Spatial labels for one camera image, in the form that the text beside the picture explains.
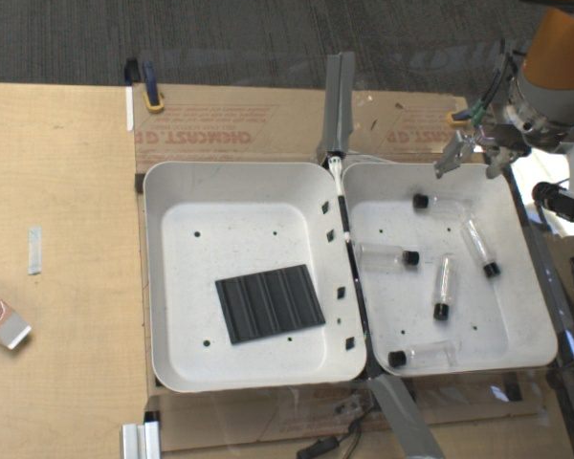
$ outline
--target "wooden surface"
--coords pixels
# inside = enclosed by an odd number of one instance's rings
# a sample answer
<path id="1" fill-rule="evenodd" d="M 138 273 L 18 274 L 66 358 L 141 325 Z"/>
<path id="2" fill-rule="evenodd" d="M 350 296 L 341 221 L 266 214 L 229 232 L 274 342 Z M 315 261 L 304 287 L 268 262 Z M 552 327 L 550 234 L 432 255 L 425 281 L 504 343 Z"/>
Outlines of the wooden surface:
<path id="1" fill-rule="evenodd" d="M 0 296 L 33 327 L 0 346 L 0 458 L 118 458 L 146 402 L 132 133 L 122 88 L 0 84 Z M 42 273 L 28 275 L 28 229 Z M 536 415 L 435 426 L 448 457 L 571 457 L 554 394 Z M 166 454 L 289 457 L 310 441 Z M 354 457 L 403 457 L 390 431 Z M 338 453 L 327 458 L 340 457 Z"/>

